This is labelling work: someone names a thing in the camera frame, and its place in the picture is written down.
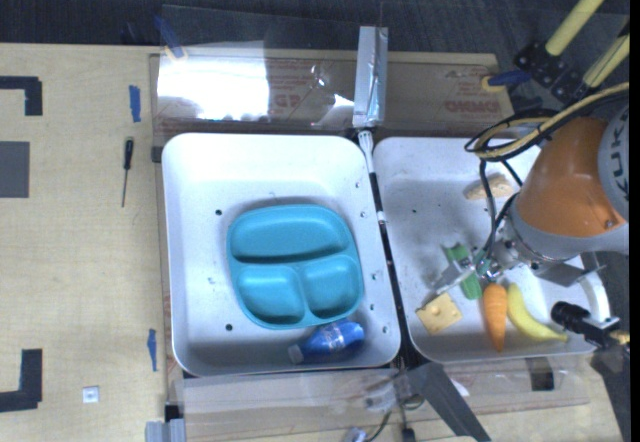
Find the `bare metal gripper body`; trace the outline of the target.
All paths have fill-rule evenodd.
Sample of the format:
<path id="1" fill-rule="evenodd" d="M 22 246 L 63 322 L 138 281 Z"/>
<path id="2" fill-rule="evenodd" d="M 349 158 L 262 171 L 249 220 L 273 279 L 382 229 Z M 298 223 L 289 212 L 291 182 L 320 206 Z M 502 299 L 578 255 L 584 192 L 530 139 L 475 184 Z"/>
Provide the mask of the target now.
<path id="1" fill-rule="evenodd" d="M 546 262 L 545 234 L 535 228 L 513 225 L 494 228 L 484 246 L 473 257 L 475 273 L 481 279 L 498 279 L 518 266 L 540 269 Z"/>

